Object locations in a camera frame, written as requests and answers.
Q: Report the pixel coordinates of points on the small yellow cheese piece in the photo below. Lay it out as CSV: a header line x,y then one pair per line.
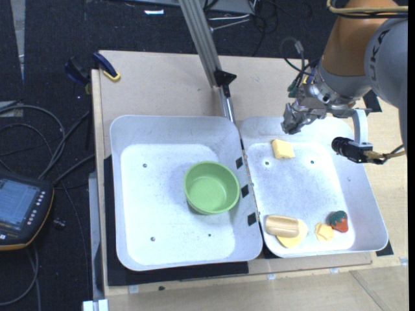
x,y
324,232

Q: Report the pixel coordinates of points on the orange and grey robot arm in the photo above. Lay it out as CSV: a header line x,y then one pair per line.
x,y
353,37

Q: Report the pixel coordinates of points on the pale wood board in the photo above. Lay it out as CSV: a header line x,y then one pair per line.
x,y
162,86

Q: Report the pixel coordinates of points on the yellow cheese wedge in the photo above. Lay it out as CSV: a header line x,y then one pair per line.
x,y
282,149

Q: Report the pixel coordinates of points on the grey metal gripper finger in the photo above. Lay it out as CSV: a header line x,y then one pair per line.
x,y
301,122
287,122

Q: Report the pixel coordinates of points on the thin black and white rod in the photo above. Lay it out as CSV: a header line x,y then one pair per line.
x,y
228,107

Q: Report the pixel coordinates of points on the white plastic tray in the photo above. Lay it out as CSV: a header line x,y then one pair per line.
x,y
155,206
301,190

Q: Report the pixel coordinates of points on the red strawberry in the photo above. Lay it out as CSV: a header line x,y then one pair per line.
x,y
339,222

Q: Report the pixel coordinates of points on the black cylinder on white bracket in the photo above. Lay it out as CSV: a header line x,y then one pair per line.
x,y
351,149

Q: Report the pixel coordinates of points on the green bowl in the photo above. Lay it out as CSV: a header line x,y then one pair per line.
x,y
210,188

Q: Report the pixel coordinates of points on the tan hot dog bun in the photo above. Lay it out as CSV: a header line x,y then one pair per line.
x,y
281,226

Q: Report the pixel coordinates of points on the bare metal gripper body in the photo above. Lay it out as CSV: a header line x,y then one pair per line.
x,y
319,104

